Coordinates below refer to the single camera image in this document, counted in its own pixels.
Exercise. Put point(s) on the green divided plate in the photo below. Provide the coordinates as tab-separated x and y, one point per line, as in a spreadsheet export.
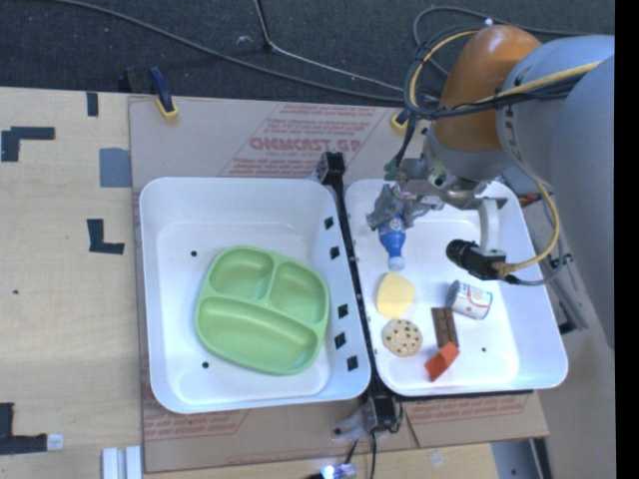
259	317

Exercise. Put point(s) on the black cylinder on white bracket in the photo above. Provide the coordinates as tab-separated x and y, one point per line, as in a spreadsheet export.
474	257

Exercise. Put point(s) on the blue bottle with white cap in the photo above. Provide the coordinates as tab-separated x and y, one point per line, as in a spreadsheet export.
392	242

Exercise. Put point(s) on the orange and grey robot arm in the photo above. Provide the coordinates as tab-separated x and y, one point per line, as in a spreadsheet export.
574	167

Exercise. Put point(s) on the brown chocolate bar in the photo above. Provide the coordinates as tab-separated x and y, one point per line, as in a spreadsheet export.
445	327

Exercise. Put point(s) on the orange wedge block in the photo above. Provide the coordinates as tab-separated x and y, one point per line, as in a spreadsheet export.
441	362

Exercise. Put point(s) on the white plastic tray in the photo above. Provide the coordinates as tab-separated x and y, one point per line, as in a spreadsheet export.
175	277
514	327

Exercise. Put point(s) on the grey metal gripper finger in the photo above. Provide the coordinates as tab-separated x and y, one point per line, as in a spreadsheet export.
383	207
415	210

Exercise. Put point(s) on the tan biscuit with dark chips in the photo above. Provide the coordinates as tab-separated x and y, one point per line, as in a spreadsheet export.
401	338

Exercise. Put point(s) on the white can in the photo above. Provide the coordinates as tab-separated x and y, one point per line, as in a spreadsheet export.
471	301

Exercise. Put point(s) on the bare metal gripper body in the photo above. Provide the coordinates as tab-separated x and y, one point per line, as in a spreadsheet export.
424	182

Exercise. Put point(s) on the brown cardboard board, red print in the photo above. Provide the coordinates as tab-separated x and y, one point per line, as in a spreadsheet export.
209	133

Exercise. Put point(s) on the pale yellow toy bread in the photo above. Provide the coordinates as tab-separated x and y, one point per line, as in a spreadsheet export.
394	295

